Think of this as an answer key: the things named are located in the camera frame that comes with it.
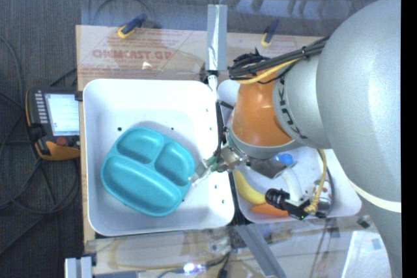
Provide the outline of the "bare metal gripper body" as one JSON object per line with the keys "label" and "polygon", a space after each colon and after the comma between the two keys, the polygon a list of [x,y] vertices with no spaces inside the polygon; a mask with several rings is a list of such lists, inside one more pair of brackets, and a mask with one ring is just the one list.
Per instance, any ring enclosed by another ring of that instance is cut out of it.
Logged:
{"label": "bare metal gripper body", "polygon": [[236,165],[248,159],[248,155],[233,146],[224,146],[215,155],[214,163],[210,167],[211,172],[222,173],[232,170]]}

